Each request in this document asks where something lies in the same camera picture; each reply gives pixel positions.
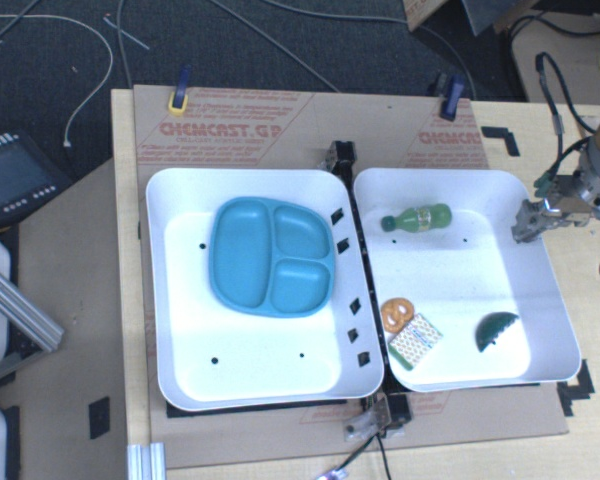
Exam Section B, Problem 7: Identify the brown pretzel biscuit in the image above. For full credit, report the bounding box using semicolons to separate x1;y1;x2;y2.
380;296;416;335

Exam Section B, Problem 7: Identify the blue divided plate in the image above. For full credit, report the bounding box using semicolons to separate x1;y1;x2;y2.
208;196;337;319

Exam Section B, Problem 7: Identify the white plastic tray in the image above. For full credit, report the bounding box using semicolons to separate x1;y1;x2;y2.
144;167;385;413
352;166;583;394

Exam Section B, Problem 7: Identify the white green patterned packet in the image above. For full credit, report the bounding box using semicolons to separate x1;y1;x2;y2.
387;312;444;371

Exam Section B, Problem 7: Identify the green plastic bottle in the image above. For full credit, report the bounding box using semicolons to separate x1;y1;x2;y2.
380;203;453;234

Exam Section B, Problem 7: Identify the black block with wires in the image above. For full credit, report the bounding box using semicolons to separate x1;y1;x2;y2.
379;392;412;439
325;140;357;175

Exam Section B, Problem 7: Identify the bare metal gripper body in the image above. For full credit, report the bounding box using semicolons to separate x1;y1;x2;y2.
543;166;600;228

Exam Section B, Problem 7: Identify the dark green half-round slice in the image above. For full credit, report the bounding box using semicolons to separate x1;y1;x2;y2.
475;311;521;353

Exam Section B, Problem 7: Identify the brown cardboard board red print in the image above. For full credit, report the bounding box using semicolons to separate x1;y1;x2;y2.
132;84;570;471

